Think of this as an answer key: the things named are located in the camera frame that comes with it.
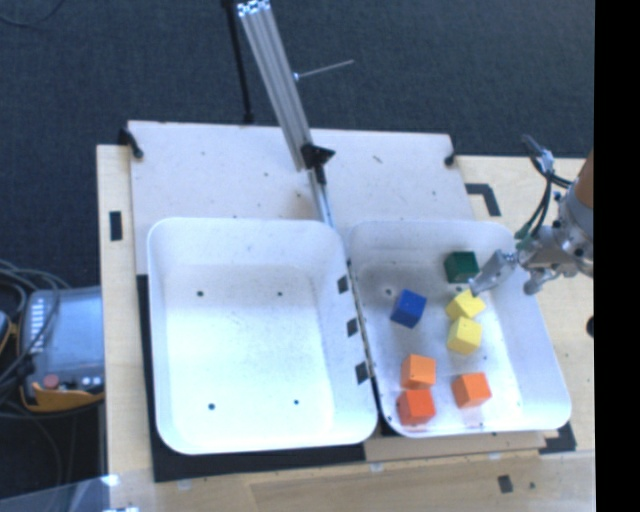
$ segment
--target tray containing cubes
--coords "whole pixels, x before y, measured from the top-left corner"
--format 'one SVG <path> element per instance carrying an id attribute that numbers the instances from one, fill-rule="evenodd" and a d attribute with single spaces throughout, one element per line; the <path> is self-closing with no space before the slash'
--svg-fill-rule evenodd
<path id="1" fill-rule="evenodd" d="M 551 430 L 571 402 L 535 297 L 516 270 L 474 297 L 468 280 L 503 226 L 384 221 L 347 240 L 381 415 L 407 437 Z"/>

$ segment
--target black carpet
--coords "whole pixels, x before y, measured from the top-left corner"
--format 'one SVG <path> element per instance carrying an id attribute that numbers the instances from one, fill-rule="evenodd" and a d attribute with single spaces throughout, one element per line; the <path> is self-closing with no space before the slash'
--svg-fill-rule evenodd
<path id="1" fill-rule="evenodd" d="M 244 110 L 220 0 L 60 2 L 0 0 L 0 259 L 88 286 L 96 145 L 130 119 L 240 123 Z M 300 82 L 312 127 L 448 133 L 460 154 L 524 155 L 523 133 L 557 157 L 593 146 L 595 0 L 272 5 L 294 71 L 355 60 Z M 240 35 L 256 123 L 273 125 Z M 98 471 L 95 435 L 73 451 L 70 421 L 54 430 L 72 479 Z M 0 419 L 0 497 L 52 484 L 43 443 Z"/>

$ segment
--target orange cube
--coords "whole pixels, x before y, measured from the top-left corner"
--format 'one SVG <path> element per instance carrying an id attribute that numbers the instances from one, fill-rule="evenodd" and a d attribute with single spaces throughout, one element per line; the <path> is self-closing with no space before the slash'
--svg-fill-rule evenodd
<path id="1" fill-rule="evenodd" d="M 491 398 L 491 389 L 483 372 L 466 373 L 451 384 L 458 407 L 476 407 Z"/>
<path id="2" fill-rule="evenodd" d="M 436 415 L 429 389 L 407 389 L 400 395 L 397 406 L 400 423 L 403 425 L 426 423 Z"/>
<path id="3" fill-rule="evenodd" d="M 421 389 L 436 383 L 436 360 L 417 354 L 408 355 L 402 362 L 400 385 L 403 388 Z"/>

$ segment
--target empty white tray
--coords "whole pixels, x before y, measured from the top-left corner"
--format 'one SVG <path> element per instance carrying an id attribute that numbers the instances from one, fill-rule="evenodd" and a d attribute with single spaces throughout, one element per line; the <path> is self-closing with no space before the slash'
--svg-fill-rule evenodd
<path id="1" fill-rule="evenodd" d="M 164 442 L 212 454 L 365 440 L 378 416 L 346 275 L 341 239 L 316 221 L 158 222 L 148 277 Z"/>
<path id="2" fill-rule="evenodd" d="M 382 414 L 398 433 L 435 437 L 551 430 L 569 419 L 569 394 L 537 300 L 522 289 L 528 278 L 524 270 L 481 294 L 487 308 L 475 318 L 483 327 L 479 349 L 465 356 L 446 347 L 451 320 L 445 307 L 467 285 L 447 282 L 445 258 L 453 251 L 473 251 L 482 266 L 496 249 L 513 248 L 513 235 L 490 222 L 368 222 L 352 230 L 348 252 Z M 390 320 L 403 288 L 427 297 L 413 329 Z M 427 423 L 403 426 L 396 401 L 403 391 L 401 364 L 411 353 L 436 360 L 432 395 L 437 413 Z M 451 382 L 476 371 L 485 372 L 493 397 L 481 406 L 459 409 Z"/>

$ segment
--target cube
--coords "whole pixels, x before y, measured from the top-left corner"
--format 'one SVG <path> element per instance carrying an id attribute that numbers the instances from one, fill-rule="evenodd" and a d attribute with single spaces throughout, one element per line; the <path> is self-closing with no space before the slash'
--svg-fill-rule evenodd
<path id="1" fill-rule="evenodd" d="M 471 290 L 466 289 L 449 302 L 445 311 L 451 320 L 457 320 L 461 316 L 473 318 L 484 311 L 486 307 L 486 304 L 480 297 L 474 297 Z"/>
<path id="2" fill-rule="evenodd" d="M 451 384 L 451 390 L 461 409 L 477 407 L 491 398 L 489 382 L 483 372 L 460 375 Z"/>
<path id="3" fill-rule="evenodd" d="M 398 415 L 402 425 L 419 425 L 436 415 L 433 396 L 429 389 L 407 389 L 398 399 Z"/>
<path id="4" fill-rule="evenodd" d="M 393 305 L 391 320 L 405 327 L 413 328 L 422 318 L 427 298 L 411 290 L 402 290 Z"/>
<path id="5" fill-rule="evenodd" d="M 466 283 L 480 272 L 476 254 L 472 251 L 452 252 L 444 260 L 444 268 L 449 283 Z"/>
<path id="6" fill-rule="evenodd" d="M 481 338 L 482 325 L 475 320 L 461 316 L 449 328 L 447 348 L 463 355 L 469 355 L 480 347 Z"/>
<path id="7" fill-rule="evenodd" d="M 400 385 L 408 389 L 429 388 L 436 383 L 436 360 L 409 354 L 402 362 Z"/>

